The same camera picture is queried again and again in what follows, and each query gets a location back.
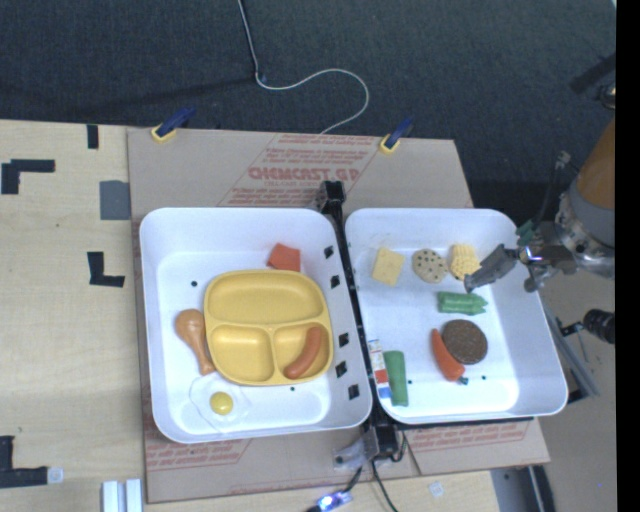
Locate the brown round toy patty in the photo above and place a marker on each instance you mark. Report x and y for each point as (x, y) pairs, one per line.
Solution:
(466, 342)

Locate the yellow divided plate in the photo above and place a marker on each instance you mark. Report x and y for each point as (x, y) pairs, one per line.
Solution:
(260, 300)

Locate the green toy beans bundle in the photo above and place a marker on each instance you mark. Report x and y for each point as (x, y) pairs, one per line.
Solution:
(460, 303)

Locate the brown toy chicken drumstick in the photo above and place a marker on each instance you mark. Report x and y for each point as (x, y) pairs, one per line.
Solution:
(192, 327)

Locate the brown cardboard board red print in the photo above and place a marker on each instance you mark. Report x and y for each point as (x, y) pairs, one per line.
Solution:
(210, 170)

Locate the white toy fried egg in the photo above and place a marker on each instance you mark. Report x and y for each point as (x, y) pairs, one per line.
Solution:
(221, 403)

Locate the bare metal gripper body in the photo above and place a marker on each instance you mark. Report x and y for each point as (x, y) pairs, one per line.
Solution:
(555, 255)

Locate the yellow toy cheese slice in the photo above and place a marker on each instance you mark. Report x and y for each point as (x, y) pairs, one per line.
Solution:
(388, 266)

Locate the orange toy food slice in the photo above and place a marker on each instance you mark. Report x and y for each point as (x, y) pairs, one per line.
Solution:
(285, 257)

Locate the orange-brown toy sausage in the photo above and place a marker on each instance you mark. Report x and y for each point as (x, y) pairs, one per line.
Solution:
(306, 355)

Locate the orange toy carrot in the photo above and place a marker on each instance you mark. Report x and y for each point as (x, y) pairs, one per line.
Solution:
(444, 359)

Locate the green toy cylinder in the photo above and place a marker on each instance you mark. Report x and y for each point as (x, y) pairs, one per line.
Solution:
(397, 380)

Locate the white plastic tray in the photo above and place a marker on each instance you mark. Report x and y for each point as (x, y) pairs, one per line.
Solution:
(250, 235)
(515, 350)

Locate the tan chocolate chip biscuit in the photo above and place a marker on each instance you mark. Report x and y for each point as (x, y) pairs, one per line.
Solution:
(429, 266)

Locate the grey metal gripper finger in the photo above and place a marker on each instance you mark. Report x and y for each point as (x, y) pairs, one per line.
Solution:
(492, 267)
(533, 281)

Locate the thin black rod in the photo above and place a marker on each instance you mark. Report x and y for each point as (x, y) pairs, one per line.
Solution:
(358, 320)

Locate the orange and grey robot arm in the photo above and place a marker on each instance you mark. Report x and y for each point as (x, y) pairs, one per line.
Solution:
(596, 172)

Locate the small white carton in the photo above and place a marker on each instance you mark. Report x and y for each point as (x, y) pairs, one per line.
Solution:
(380, 376)

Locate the black cylinder on white bracket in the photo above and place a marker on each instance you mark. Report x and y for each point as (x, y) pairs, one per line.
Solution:
(600, 325)

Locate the yellow toy corn cob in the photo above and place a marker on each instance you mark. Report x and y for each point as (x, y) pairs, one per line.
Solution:
(462, 260)

